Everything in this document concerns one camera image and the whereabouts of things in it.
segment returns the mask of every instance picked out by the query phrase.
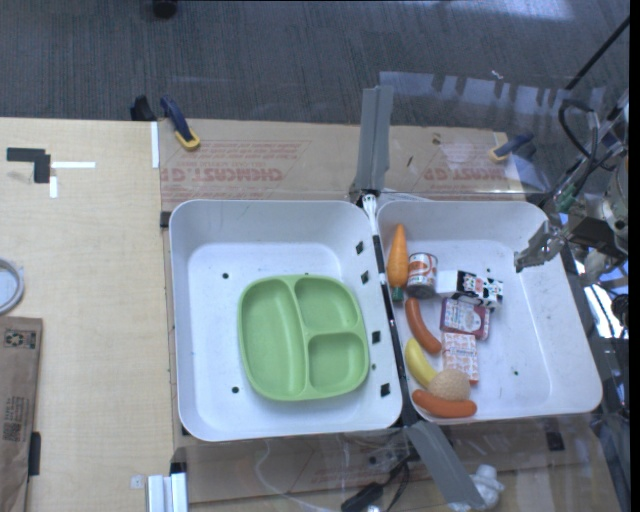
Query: toy banana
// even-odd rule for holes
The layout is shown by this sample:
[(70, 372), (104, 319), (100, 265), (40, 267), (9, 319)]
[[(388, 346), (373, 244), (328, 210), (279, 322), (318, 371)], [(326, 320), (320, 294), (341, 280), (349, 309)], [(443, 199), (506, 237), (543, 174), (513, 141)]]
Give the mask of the toy banana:
[(413, 378), (416, 379), (422, 387), (429, 387), (431, 379), (433, 379), (438, 372), (431, 366), (422, 353), (422, 348), (415, 338), (410, 338), (405, 345), (404, 360)]

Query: green divided tray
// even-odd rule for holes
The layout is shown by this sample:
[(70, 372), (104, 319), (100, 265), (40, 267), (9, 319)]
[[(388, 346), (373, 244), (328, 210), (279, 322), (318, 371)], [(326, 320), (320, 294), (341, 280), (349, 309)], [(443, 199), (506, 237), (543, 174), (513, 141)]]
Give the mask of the green divided tray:
[(273, 400), (341, 395), (357, 388), (369, 371), (360, 307), (333, 278), (254, 281), (240, 297), (238, 335), (249, 382)]

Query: soda can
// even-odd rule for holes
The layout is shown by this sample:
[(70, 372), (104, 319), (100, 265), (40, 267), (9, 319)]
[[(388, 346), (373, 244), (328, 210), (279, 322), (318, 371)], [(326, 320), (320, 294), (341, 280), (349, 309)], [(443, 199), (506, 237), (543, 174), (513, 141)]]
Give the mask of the soda can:
[(438, 258), (427, 252), (409, 256), (409, 278), (406, 291), (410, 297), (428, 299), (436, 294)]

